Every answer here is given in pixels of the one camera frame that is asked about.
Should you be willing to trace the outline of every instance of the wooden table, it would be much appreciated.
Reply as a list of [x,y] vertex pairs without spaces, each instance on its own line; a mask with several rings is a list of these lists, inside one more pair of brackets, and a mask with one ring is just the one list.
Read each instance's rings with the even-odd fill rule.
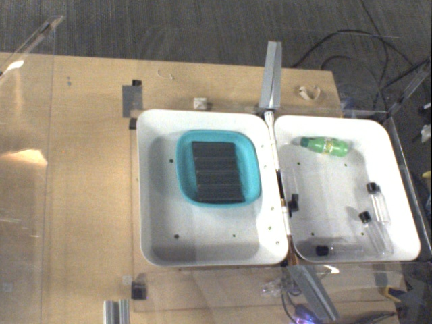
[[[160,269],[144,260],[136,225],[136,135],[128,129],[129,119],[122,117],[122,85],[132,79],[143,81],[144,108],[190,109],[193,97],[253,107],[259,100],[262,75],[260,67],[54,58],[43,323],[101,323],[103,301],[130,298],[130,279],[139,273],[150,275],[153,288],[149,300],[131,304],[132,324],[286,323],[279,299],[263,300],[260,294],[251,294],[247,301],[229,298],[229,304],[224,299],[229,284],[221,280],[239,284],[249,280],[254,287],[244,284],[245,289],[256,289],[257,280],[271,280],[274,269],[256,275],[241,269],[209,274],[208,270]],[[301,86],[314,85],[322,90],[320,99],[305,101],[298,95]],[[283,70],[281,101],[292,113],[301,113],[303,107],[303,112],[341,116],[331,72]],[[337,285],[341,302],[350,292],[349,284],[341,280]],[[385,304],[394,308],[381,296],[370,297],[369,288],[373,284],[358,295],[363,308],[373,311]],[[345,303],[338,308],[341,314],[349,314],[353,306]]]

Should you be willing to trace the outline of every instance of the clear acrylic panel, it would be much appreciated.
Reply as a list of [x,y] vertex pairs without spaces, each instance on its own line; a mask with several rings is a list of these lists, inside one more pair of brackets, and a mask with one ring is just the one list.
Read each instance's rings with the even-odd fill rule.
[[40,323],[55,28],[0,53],[0,321]]
[[393,150],[402,176],[402,181],[410,202],[412,216],[414,217],[418,236],[421,241],[422,248],[418,259],[421,261],[430,261],[432,256],[430,217],[428,217],[427,212],[423,210],[423,204],[419,199],[416,187],[412,181],[412,174],[409,171],[406,156],[402,150],[400,136],[398,134],[398,129],[394,119],[392,117],[387,119],[383,125],[390,135]]
[[[322,296],[315,292],[311,297],[306,288],[299,289],[302,274],[297,273],[294,282],[290,267],[178,269],[145,260],[140,249],[136,131],[130,130],[134,127],[130,118],[122,117],[122,85],[142,80],[143,105],[131,117],[143,109],[194,110],[195,98],[206,98],[210,111],[254,113],[267,42],[273,39],[283,42],[277,115],[382,122],[404,83],[391,83],[396,78],[389,70],[384,73],[385,67],[403,72],[411,66],[411,60],[389,45],[384,47],[384,41],[398,47],[410,42],[400,35],[294,27],[281,28],[275,36],[253,23],[247,28],[234,26],[232,32],[237,41],[221,46],[218,40],[224,35],[217,32],[153,26],[131,46],[140,57],[153,61],[56,57],[51,136],[37,139],[45,149],[34,146],[46,151],[49,142],[49,158],[42,154],[50,162],[52,180],[45,213],[44,277],[35,293],[40,306],[43,290],[42,322],[98,323],[103,320],[104,301],[129,299],[131,323],[288,323],[289,316],[307,313],[305,308],[318,312],[317,297],[321,304],[329,304],[336,323],[362,323],[366,316],[369,322],[427,321],[429,263],[300,266],[307,272],[306,280],[315,280],[317,286],[318,279],[323,286],[315,288]],[[259,44],[244,42],[250,34],[259,35]],[[388,62],[387,52],[393,55]],[[252,58],[261,59],[261,66],[241,66]],[[320,97],[304,100],[299,95],[302,86],[312,95],[318,86]],[[290,262],[298,259],[289,257]],[[146,300],[131,300],[133,281],[138,288],[145,286]],[[395,289],[393,298],[387,286]],[[14,315],[25,317],[31,310]],[[324,323],[331,321],[321,318]]]

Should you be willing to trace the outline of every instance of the white bin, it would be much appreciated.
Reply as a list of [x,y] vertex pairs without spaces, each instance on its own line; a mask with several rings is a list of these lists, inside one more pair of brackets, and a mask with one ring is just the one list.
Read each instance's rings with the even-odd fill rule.
[[[312,262],[410,261],[420,251],[406,193],[387,132],[375,122],[283,116],[275,123],[286,198],[299,194],[290,232],[284,226],[279,188],[264,121],[251,114],[149,110],[138,119],[140,242],[152,264],[167,267],[270,265],[288,253]],[[235,208],[195,206],[180,192],[176,144],[190,130],[227,130],[247,136],[256,149],[261,195]],[[302,136],[330,136],[350,143],[345,157],[316,154],[299,146]],[[394,253],[369,251],[358,214],[371,210],[367,182],[386,197]],[[317,257],[314,245],[360,243],[364,253]]]

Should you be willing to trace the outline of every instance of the black cable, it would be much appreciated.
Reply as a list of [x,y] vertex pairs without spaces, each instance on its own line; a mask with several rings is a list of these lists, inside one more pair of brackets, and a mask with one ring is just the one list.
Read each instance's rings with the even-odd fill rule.
[[418,68],[420,68],[421,66],[425,65],[427,62],[429,61],[429,57],[426,58],[426,60],[423,60],[420,63],[416,63],[415,65],[413,65],[412,67],[408,68],[406,71],[402,72],[399,76],[396,76],[395,78],[389,80],[385,86],[383,86],[381,89],[386,89],[389,86],[393,85],[394,83],[398,82],[399,80],[403,79],[404,77],[406,77],[407,75],[413,73],[413,71],[417,70]]
[[363,317],[360,319],[357,319],[352,324],[376,324],[380,321],[383,321],[385,319],[388,319],[390,317],[396,316],[396,312],[383,312],[383,313],[377,313],[375,315]]
[[[377,35],[378,35],[378,36],[381,36],[381,33],[380,33],[379,29],[378,29],[378,25],[375,23],[375,21],[374,21],[373,18],[372,18],[371,13],[370,13],[369,10],[367,9],[366,4],[365,4],[365,1],[364,1],[364,0],[359,0],[359,1],[360,1],[360,4],[361,4],[362,7],[363,7],[364,12],[366,13],[366,15],[367,15],[367,17],[368,17],[368,19],[369,19],[369,21],[371,22],[373,28],[375,29]],[[380,77],[380,79],[379,79],[379,85],[378,85],[378,86],[380,86],[381,83],[383,82],[383,79],[384,79],[384,77],[385,77],[385,73],[387,72],[388,65],[389,65],[389,51],[388,51],[388,49],[387,49],[387,45],[386,45],[385,43],[384,43],[384,52],[385,52],[384,67],[383,67],[383,69],[382,69],[382,71],[381,71],[381,77]]]
[[338,30],[336,32],[332,32],[331,34],[328,34],[327,36],[323,37],[321,40],[316,42],[296,63],[293,63],[291,65],[291,68],[297,68],[298,66],[300,66],[304,62],[304,60],[306,60],[309,57],[309,55],[311,55],[311,53],[315,49],[317,49],[319,46],[321,46],[323,43],[325,43],[329,39],[331,39],[337,35],[345,35],[345,34],[359,34],[362,36],[369,36],[371,38],[376,38],[379,42],[381,42],[381,44],[383,46],[384,45],[388,46],[390,49],[392,49],[397,54],[399,54],[402,57],[402,59],[404,59],[409,65],[412,65],[411,60],[409,60],[409,58],[405,54],[403,54],[401,51],[399,51],[395,46],[393,46],[391,43],[386,41],[383,36],[377,36],[377,35],[371,34],[370,32],[363,31],[363,30],[342,29],[342,30]]
[[294,318],[292,317],[292,315],[290,314],[290,312],[288,311],[288,309],[287,309],[287,306],[286,306],[286,302],[285,302],[285,297],[284,297],[284,293],[282,293],[282,306],[283,306],[283,310],[285,311],[285,313],[286,313],[286,315],[288,316],[288,318],[293,322],[293,323],[295,323],[296,321],[294,320]]
[[379,83],[378,83],[377,79],[375,78],[373,72],[372,72],[372,71],[369,69],[369,67],[367,67],[367,66],[366,66],[366,65],[365,65],[361,60],[358,60],[358,59],[355,59],[355,58],[353,58],[353,57],[349,57],[349,56],[346,56],[346,55],[334,55],[334,56],[332,56],[332,57],[328,57],[328,58],[327,58],[326,60],[324,60],[324,62],[321,64],[320,70],[324,70],[324,69],[325,69],[325,66],[326,66],[330,61],[332,61],[332,60],[334,60],[334,59],[347,59],[347,60],[350,60],[350,61],[353,61],[353,62],[359,63],[359,64],[361,64],[361,66],[362,66],[366,71],[368,71],[368,73],[371,75],[371,77],[372,77],[373,80],[375,81],[375,83],[376,83],[376,85],[377,85],[377,88],[378,88],[377,94],[375,95],[375,97],[374,97],[374,99],[373,99],[373,104],[372,104],[372,110],[374,111],[375,108],[377,107],[378,98],[379,98],[379,97],[382,97],[382,94],[381,94],[381,90],[380,90],[380,88],[379,88]]
[[282,289],[285,289],[290,295],[293,296],[299,296],[302,293],[296,283],[291,281],[290,274],[288,273],[286,267],[282,268]]
[[296,307],[296,305],[292,302],[290,294],[287,293],[286,296],[288,297],[288,301],[290,302],[291,306]]

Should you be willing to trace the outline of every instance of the glass vial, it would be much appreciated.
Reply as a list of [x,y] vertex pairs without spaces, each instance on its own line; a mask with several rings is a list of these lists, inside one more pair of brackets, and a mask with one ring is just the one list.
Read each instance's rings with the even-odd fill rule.
[[390,219],[389,210],[379,186],[374,182],[370,182],[366,185],[366,189],[371,197],[373,211],[377,222],[382,223],[383,225],[391,225],[392,221]]
[[330,244],[318,245],[315,252],[320,257],[356,257],[361,255],[364,250],[361,245],[357,244]]
[[359,217],[364,226],[364,234],[369,239],[376,255],[393,254],[392,241],[385,226],[372,220],[368,211],[362,212]]

